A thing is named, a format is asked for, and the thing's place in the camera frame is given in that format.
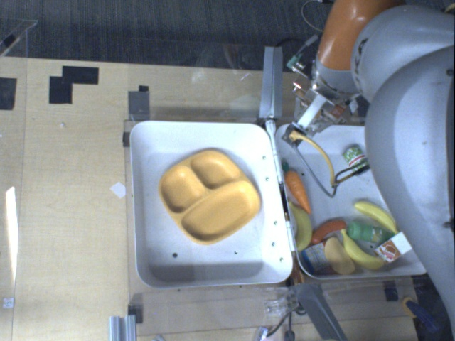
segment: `yellow divided plate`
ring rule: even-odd
[[[247,176],[216,150],[201,151],[167,170],[159,195],[186,236],[207,245],[245,226],[261,207]]]

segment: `white paper piece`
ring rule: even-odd
[[[117,182],[111,187],[111,191],[118,197],[123,198],[127,194],[127,188],[124,184]]]
[[[3,308],[5,310],[14,308],[14,298],[3,298]]]

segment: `toy carrot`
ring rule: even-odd
[[[283,162],[282,166],[284,170],[284,182],[299,203],[300,207],[310,215],[311,206],[308,201],[308,196],[306,195],[304,184],[300,179],[300,175],[293,170],[289,170],[289,166],[286,162]]]

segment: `white cable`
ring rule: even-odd
[[[304,3],[302,6],[301,6],[301,10],[300,10],[300,14],[301,14],[301,17],[303,18],[303,20],[305,21],[305,23],[307,23],[310,27],[312,27],[314,30],[316,31],[323,31],[322,29],[318,28],[317,26],[314,26],[313,24],[311,24],[305,17],[305,14],[304,14],[304,9],[305,9],[305,6],[308,5],[309,3],[313,3],[313,2],[318,2],[320,4],[322,4],[322,0],[308,0],[306,3]]]

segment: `small carton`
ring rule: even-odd
[[[411,244],[407,241],[405,234],[399,232],[385,243],[375,249],[375,253],[385,262],[392,263],[403,254],[412,250]]]

